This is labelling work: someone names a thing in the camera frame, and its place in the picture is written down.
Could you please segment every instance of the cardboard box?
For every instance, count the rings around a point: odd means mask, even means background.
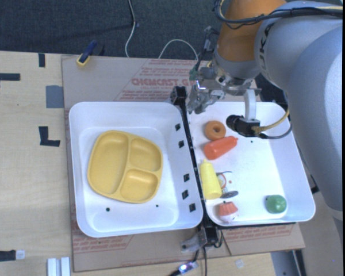
[[[194,84],[189,81],[189,71],[196,62],[92,56],[86,66],[80,67],[76,59],[62,57],[74,271],[191,260],[194,253],[183,253],[180,242],[194,236],[195,228],[97,239],[82,233],[75,217],[68,114],[73,105],[83,101],[168,101],[174,86],[185,86],[189,91]],[[208,250],[209,258],[305,247],[296,223],[225,229],[223,236],[220,248]]]

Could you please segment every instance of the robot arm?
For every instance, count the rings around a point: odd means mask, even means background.
[[[250,83],[259,73],[282,89],[294,137],[342,240],[342,7],[232,0],[224,17],[222,2],[216,0],[224,23],[212,63],[194,73],[188,112],[202,113],[226,94],[245,95],[252,107]],[[258,127],[254,118],[246,112],[243,122]]]

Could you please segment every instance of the brown donut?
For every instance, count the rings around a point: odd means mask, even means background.
[[[217,140],[225,137],[226,128],[219,121],[209,121],[205,126],[205,135],[209,140]]]

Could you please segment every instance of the yellow plate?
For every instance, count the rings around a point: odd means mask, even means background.
[[[87,178],[91,188],[103,196],[140,204],[156,195],[162,167],[162,152],[152,141],[106,131],[94,144]]]

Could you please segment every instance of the wooden tabletop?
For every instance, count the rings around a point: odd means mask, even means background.
[[[61,55],[0,51],[0,251],[24,250],[25,259],[0,262],[0,275],[46,275],[48,258],[72,259],[64,109],[46,106],[46,86],[62,86]],[[60,146],[40,146],[39,127]],[[176,263],[75,275],[169,275]],[[189,275],[203,275],[204,262]],[[208,259],[208,275],[271,275],[271,255]]]

